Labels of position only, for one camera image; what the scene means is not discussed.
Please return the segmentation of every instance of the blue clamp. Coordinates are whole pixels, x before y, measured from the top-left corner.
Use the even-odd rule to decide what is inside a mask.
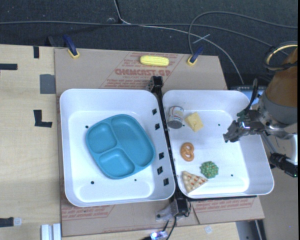
[[[188,58],[188,60],[186,61],[186,63],[189,65],[189,66],[194,66],[197,62],[197,58],[200,54],[202,54],[204,50],[204,47],[203,46],[200,46],[199,49],[192,55]]]
[[[77,51],[76,46],[70,36],[64,34],[62,36],[63,41],[65,42],[66,46],[68,47],[68,52],[73,59],[76,59],[80,56],[80,53]]]

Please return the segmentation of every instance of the robotic hand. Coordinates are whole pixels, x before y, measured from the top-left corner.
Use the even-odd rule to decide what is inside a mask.
[[[271,57],[278,51],[296,47],[282,65],[271,66]],[[237,114],[228,132],[223,134],[225,142],[236,142],[242,136],[260,134],[271,152],[270,162],[287,174],[298,176],[298,44],[285,42],[272,48],[265,56],[263,65],[275,71],[270,84],[259,97],[255,109],[252,103],[258,95],[258,81],[253,82],[252,97],[249,105]],[[291,141],[293,150],[289,156],[280,154],[273,148],[268,137]]]

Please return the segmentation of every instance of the yellow object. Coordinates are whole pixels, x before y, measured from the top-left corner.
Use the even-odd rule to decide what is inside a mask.
[[[169,59],[163,56],[143,55],[140,57],[140,63],[149,66],[166,67],[169,65]]]
[[[76,59],[80,56],[80,53],[78,51],[76,51],[77,55],[73,55],[73,53],[68,49],[68,53],[70,54],[70,56],[73,58],[73,59]]]
[[[190,60],[191,60],[192,56],[190,56],[188,58],[188,60],[186,61],[186,63],[189,65],[189,66],[194,66],[196,63],[197,63],[197,58],[194,60],[194,62],[192,63]]]
[[[194,112],[184,119],[194,132],[199,131],[204,127],[198,112]]]

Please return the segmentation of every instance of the white plastic tray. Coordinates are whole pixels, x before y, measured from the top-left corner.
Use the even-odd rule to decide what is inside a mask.
[[[154,162],[122,179],[106,177],[85,143],[89,126],[108,117],[134,117],[156,150]],[[89,207],[170,198],[175,181],[157,98],[146,90],[69,89],[60,97],[64,188],[75,206]]]
[[[186,122],[179,129],[169,128],[169,139],[180,190],[189,198],[221,198],[265,195],[272,191],[274,179],[259,135],[243,136],[225,143],[223,134],[238,112],[249,104],[243,93],[235,90],[170,90],[163,96],[166,115],[172,106],[184,109],[184,117],[198,112],[204,127],[194,132]],[[181,145],[194,145],[194,160],[185,161]],[[212,161],[219,167],[216,177],[187,193],[182,171],[203,176],[200,166]]]

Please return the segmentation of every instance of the cheese slice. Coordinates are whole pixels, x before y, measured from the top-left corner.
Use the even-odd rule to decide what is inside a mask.
[[[188,193],[196,190],[197,188],[201,187],[203,184],[205,184],[208,181],[204,177],[197,176],[185,170],[182,172],[182,180],[183,180],[184,187]]]
[[[202,123],[198,112],[194,112],[184,119],[194,132],[199,131],[204,124]]]

